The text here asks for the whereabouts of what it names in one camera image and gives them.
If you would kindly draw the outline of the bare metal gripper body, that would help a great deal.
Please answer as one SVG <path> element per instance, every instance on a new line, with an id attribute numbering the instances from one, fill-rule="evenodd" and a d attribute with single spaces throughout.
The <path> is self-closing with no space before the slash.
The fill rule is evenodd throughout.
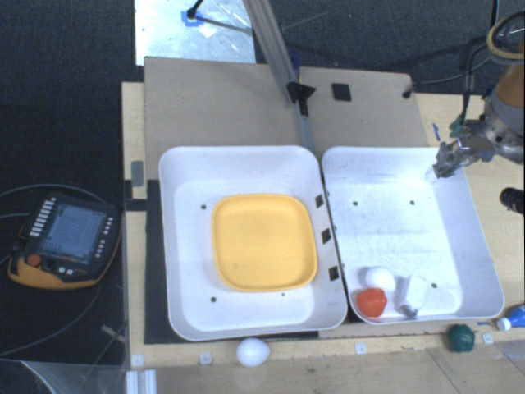
<path id="1" fill-rule="evenodd" d="M 523 145 L 522 136 L 498 122 L 491 125 L 486 121 L 467 120 L 457 138 L 457 153 L 462 166 L 491 162 L 495 156 L 523 165 Z"/>

